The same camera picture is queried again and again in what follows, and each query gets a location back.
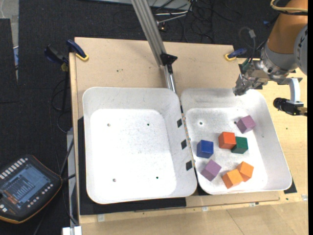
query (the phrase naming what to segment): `blue block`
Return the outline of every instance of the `blue block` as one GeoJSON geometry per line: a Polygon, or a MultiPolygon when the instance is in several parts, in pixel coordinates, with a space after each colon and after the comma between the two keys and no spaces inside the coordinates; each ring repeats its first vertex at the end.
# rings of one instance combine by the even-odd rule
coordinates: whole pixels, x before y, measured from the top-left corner
{"type": "Polygon", "coordinates": [[[201,140],[197,144],[197,157],[208,159],[213,155],[213,153],[213,142],[201,140]]]}

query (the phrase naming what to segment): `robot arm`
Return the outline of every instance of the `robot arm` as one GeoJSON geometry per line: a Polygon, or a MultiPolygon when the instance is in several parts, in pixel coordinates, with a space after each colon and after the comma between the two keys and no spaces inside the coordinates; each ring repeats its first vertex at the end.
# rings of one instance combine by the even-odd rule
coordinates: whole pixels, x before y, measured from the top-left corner
{"type": "Polygon", "coordinates": [[[277,7],[278,1],[272,0],[271,7],[281,14],[261,49],[261,58],[259,61],[247,59],[243,63],[233,91],[235,95],[243,95],[268,81],[289,84],[291,99],[277,98],[274,106],[290,115],[306,116],[306,109],[299,101],[298,83],[302,78],[287,76],[298,67],[307,75],[308,0],[291,0],[286,7],[277,7]]]}

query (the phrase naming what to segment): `wooden block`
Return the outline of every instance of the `wooden block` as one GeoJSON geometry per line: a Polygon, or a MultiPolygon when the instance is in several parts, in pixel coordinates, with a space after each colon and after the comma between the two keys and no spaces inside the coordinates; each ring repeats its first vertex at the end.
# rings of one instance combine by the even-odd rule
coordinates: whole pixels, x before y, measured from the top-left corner
{"type": "Polygon", "coordinates": [[[231,152],[244,154],[248,149],[248,140],[244,137],[236,137],[236,145],[231,149],[231,152]]]}
{"type": "Polygon", "coordinates": [[[236,137],[233,132],[223,131],[219,135],[219,147],[223,149],[232,149],[236,145],[236,137]]]}
{"type": "Polygon", "coordinates": [[[242,178],[238,169],[231,170],[227,172],[222,177],[227,189],[240,184],[244,179],[242,178]]]}
{"type": "Polygon", "coordinates": [[[256,123],[254,122],[254,120],[252,119],[250,115],[241,118],[237,122],[237,127],[239,128],[241,133],[246,133],[248,131],[251,131],[255,126],[256,126],[256,123]]]}
{"type": "Polygon", "coordinates": [[[201,140],[197,144],[197,157],[210,158],[214,153],[214,144],[211,141],[201,140]]]}
{"type": "Polygon", "coordinates": [[[214,160],[210,160],[205,166],[205,168],[202,170],[201,174],[209,181],[212,181],[220,172],[221,168],[222,167],[214,160]]]}
{"type": "Polygon", "coordinates": [[[244,182],[246,182],[252,177],[254,167],[246,162],[241,162],[241,164],[237,166],[237,169],[239,170],[244,182]]]}

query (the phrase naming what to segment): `empty white tray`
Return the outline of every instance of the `empty white tray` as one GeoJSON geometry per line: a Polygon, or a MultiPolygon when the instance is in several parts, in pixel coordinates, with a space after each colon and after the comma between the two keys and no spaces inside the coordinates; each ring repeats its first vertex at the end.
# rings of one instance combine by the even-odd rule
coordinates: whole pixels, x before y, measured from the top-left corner
{"type": "Polygon", "coordinates": [[[235,96],[231,89],[187,89],[181,95],[186,126],[191,142],[198,182],[209,194],[227,194],[267,190],[285,190],[291,185],[291,174],[280,146],[264,97],[257,90],[235,96]],[[251,115],[256,126],[242,134],[235,122],[251,115]],[[248,151],[231,153],[219,148],[221,132],[234,132],[246,137],[248,151]],[[197,157],[200,140],[214,143],[214,154],[209,158],[197,157]],[[209,181],[201,175],[205,165],[213,159],[222,168],[218,176],[209,181]],[[254,166],[252,178],[227,189],[222,176],[245,161],[254,166]]]}
{"type": "Polygon", "coordinates": [[[87,193],[96,203],[186,197],[197,187],[178,96],[93,87],[83,95],[87,193]]]}

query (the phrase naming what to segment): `green block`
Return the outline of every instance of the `green block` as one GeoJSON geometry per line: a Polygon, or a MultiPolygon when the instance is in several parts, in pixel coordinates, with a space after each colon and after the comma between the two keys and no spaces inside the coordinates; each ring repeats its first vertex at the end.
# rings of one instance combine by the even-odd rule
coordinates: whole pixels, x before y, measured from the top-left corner
{"type": "Polygon", "coordinates": [[[248,140],[242,137],[236,137],[236,145],[231,149],[232,153],[244,154],[248,150],[248,140]]]}

